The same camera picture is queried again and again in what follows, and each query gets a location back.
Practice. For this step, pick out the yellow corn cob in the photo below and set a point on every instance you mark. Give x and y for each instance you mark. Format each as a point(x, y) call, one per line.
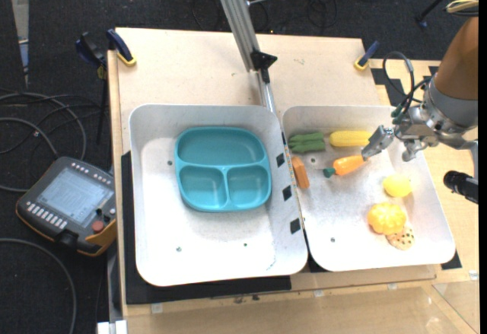
point(350, 138)

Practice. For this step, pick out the beige chocolate chip biscuit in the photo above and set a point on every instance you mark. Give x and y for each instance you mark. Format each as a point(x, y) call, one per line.
point(401, 241)

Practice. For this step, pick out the thin black and white rod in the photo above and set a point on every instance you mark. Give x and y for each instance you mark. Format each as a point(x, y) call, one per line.
point(268, 96)

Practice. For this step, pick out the yellow bell pepper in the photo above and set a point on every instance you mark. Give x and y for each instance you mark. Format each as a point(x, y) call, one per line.
point(386, 218)

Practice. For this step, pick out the blue divided plate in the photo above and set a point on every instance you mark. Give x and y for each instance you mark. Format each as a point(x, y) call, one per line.
point(220, 150)

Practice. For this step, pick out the orange carrot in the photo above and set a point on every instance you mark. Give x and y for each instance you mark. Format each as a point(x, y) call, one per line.
point(348, 165)

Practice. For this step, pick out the green asparagus bundle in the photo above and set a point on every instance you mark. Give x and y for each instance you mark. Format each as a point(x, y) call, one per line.
point(306, 143)

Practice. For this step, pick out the black cylinder on white bracket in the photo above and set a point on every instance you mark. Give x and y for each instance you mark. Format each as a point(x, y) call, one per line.
point(458, 182)

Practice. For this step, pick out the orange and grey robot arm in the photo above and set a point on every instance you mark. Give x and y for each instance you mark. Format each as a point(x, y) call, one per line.
point(458, 58)

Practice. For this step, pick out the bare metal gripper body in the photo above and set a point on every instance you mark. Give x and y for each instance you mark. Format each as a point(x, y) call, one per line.
point(418, 127)

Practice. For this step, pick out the yellow lemon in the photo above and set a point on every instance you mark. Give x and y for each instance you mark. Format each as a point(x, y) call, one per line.
point(397, 186)

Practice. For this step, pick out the black block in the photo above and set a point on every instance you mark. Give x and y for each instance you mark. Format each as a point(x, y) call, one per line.
point(265, 75)

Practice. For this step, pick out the pale wood board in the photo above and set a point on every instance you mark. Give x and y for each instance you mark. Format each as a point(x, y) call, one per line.
point(190, 70)

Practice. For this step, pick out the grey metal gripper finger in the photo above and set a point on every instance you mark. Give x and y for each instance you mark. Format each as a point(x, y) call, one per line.
point(412, 150)
point(376, 142)

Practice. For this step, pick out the white plastic tray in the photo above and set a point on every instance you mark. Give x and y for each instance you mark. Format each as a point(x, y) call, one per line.
point(342, 218)
point(213, 245)

